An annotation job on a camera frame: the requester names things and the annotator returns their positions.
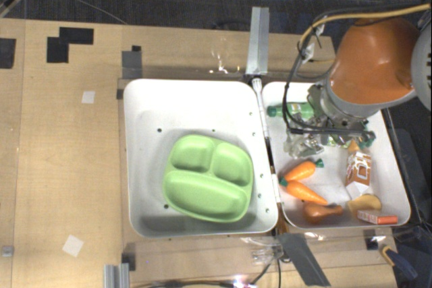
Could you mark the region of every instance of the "yellow cable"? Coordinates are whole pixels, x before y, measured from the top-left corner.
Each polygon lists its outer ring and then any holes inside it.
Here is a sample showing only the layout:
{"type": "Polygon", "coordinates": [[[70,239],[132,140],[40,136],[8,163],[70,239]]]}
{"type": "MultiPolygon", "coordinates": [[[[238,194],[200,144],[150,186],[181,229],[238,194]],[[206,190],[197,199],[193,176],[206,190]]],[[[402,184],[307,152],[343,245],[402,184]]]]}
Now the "yellow cable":
{"type": "Polygon", "coordinates": [[[303,45],[304,40],[306,40],[306,37],[311,33],[311,31],[316,28],[317,26],[320,26],[321,24],[330,22],[330,21],[336,21],[336,20],[346,20],[349,18],[386,18],[386,17],[397,17],[397,16],[403,16],[408,15],[409,13],[414,12],[420,12],[420,11],[426,11],[431,8],[431,4],[422,4],[422,5],[416,5],[412,7],[407,7],[405,9],[399,9],[399,10],[393,10],[393,11],[386,11],[386,12],[371,12],[371,13],[343,13],[341,15],[334,15],[327,18],[323,18],[322,20],[319,20],[315,23],[312,23],[312,25],[306,29],[306,31],[303,33],[302,37],[300,38],[299,47],[303,45]]]}

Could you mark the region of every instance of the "brown toy food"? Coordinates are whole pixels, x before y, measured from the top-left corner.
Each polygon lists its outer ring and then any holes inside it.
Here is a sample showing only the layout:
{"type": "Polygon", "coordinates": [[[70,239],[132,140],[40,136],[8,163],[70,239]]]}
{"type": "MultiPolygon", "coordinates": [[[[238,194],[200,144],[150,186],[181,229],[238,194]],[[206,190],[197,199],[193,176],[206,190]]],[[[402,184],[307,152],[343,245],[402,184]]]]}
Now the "brown toy food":
{"type": "Polygon", "coordinates": [[[348,203],[350,212],[357,217],[358,210],[381,210],[382,205],[378,197],[373,194],[363,194],[348,203]]]}
{"type": "Polygon", "coordinates": [[[314,225],[330,215],[342,215],[343,213],[344,209],[340,205],[324,206],[314,202],[305,202],[303,204],[303,216],[309,223],[314,225]]]}

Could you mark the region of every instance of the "brown and white carton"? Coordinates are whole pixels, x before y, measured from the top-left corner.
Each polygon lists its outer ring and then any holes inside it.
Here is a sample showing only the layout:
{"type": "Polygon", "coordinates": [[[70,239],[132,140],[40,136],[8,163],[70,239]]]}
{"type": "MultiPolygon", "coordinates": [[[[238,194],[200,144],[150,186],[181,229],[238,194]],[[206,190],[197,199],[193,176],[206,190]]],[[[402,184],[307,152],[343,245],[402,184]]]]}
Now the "brown and white carton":
{"type": "Polygon", "coordinates": [[[371,182],[372,158],[361,151],[348,156],[345,186],[352,199],[366,193],[371,182]]]}

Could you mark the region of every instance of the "small orange and white box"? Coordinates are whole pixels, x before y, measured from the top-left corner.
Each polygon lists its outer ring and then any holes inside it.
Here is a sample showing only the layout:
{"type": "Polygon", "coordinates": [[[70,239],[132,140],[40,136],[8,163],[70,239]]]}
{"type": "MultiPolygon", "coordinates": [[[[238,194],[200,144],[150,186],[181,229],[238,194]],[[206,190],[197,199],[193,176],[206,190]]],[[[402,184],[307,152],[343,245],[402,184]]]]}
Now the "small orange and white box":
{"type": "Polygon", "coordinates": [[[379,210],[357,210],[357,218],[374,225],[394,225],[398,223],[396,215],[383,214],[379,210]]]}
{"type": "Polygon", "coordinates": [[[360,197],[371,183],[372,158],[360,151],[348,157],[345,187],[352,199],[360,197]]]}

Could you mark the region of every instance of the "green bottle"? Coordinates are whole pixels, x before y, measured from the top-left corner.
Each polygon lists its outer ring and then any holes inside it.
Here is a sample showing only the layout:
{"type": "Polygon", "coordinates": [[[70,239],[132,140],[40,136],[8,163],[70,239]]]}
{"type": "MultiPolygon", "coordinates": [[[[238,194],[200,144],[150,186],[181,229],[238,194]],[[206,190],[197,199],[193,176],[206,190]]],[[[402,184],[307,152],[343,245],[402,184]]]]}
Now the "green bottle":
{"type": "MultiPolygon", "coordinates": [[[[288,103],[287,107],[290,114],[300,113],[304,120],[309,120],[314,115],[309,103],[288,103]]],[[[268,106],[267,114],[269,117],[282,117],[282,106],[268,106]]]]}

